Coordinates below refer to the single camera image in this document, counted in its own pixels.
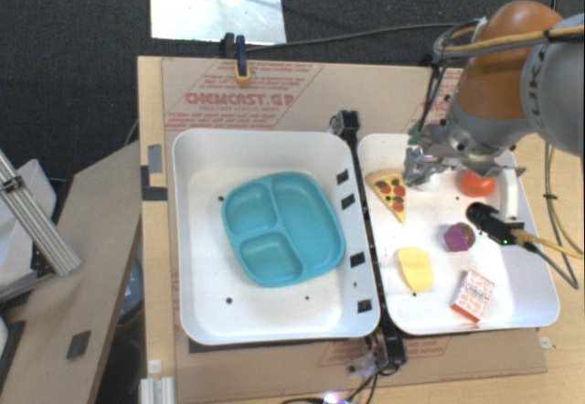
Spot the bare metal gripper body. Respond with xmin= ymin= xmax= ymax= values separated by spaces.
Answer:
xmin=420 ymin=121 xmax=506 ymax=175

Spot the toy pizza slice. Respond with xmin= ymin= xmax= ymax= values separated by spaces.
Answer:
xmin=364 ymin=168 xmax=409 ymax=225

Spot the orange round toy fruit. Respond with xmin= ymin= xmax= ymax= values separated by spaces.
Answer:
xmin=460 ymin=169 xmax=497 ymax=197

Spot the purple and brown toy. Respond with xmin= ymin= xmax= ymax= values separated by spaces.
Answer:
xmin=442 ymin=221 xmax=477 ymax=253

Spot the thin black rod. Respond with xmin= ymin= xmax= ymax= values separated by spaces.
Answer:
xmin=346 ymin=127 xmax=397 ymax=340

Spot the yellow toy bread slice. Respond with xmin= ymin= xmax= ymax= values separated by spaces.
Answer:
xmin=396 ymin=246 xmax=434 ymax=294

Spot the orange and white carton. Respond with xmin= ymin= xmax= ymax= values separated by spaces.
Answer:
xmin=449 ymin=269 xmax=496 ymax=324

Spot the blue divided plate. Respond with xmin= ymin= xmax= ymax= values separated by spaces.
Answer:
xmin=220 ymin=170 xmax=346 ymax=289

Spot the white plastic tray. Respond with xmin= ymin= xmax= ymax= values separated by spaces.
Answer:
xmin=357 ymin=133 xmax=561 ymax=337
xmin=172 ymin=127 xmax=382 ymax=346

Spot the brown cardboard board red print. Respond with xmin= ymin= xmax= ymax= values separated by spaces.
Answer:
xmin=160 ymin=57 xmax=549 ymax=404

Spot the black cylinder on white bracket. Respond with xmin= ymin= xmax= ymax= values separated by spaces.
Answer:
xmin=465 ymin=167 xmax=527 ymax=247

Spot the black block with thin wires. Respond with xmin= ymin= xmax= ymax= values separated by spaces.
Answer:
xmin=330 ymin=109 xmax=363 ymax=137
xmin=382 ymin=332 xmax=409 ymax=367

